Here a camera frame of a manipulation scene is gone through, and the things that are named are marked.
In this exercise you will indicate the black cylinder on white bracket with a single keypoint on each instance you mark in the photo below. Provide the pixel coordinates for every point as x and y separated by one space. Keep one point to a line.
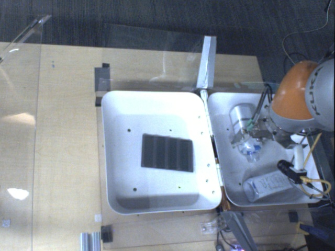
288 169

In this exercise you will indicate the small clear bottle blue cap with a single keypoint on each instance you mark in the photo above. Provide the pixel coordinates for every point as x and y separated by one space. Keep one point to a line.
250 150

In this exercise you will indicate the white plastic tray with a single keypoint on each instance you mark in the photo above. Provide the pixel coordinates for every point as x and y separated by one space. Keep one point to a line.
230 171
157 108

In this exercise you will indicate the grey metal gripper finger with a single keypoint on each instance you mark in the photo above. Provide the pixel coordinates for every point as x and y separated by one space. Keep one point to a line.
238 138

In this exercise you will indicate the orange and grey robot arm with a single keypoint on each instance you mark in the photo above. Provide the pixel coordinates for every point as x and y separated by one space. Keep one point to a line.
295 93

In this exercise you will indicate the large clear bottle white label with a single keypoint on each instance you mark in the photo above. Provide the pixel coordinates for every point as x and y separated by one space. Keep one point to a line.
267 186

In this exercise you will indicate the black ribbed rectangular pad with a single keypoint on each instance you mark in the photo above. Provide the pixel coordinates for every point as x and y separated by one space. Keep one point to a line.
167 153

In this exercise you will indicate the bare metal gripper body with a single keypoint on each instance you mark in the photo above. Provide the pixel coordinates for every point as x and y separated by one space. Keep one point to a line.
263 132

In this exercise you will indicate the silver can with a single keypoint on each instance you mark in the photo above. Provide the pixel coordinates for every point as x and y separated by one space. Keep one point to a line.
240 115

